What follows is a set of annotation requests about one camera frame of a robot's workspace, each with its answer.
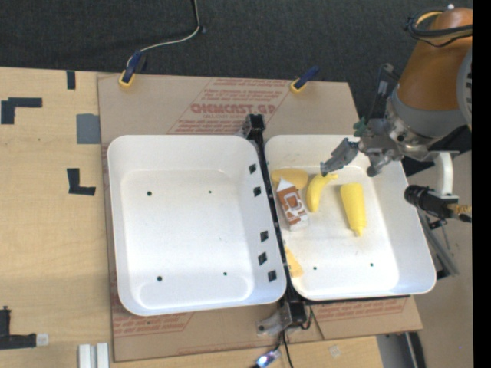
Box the brown cardboard board red print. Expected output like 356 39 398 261
96 73 424 363

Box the thin black rod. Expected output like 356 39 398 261
254 136 297 302

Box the brown and white carton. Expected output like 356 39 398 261
275 178 310 232

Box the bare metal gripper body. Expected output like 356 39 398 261
357 117 438 163

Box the white plastic tray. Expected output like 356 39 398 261
107 134 288 317
263 133 437 302

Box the black block with thin wires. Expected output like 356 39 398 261
284 297 310 328
240 113 266 140

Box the yellow oval toy food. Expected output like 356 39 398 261
270 167 309 191

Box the yellow cheese wedge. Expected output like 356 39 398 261
284 245 305 279

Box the black cylinder on white bracket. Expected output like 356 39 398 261
404 151 460 219

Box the yellow banana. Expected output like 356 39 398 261
305 172 339 213

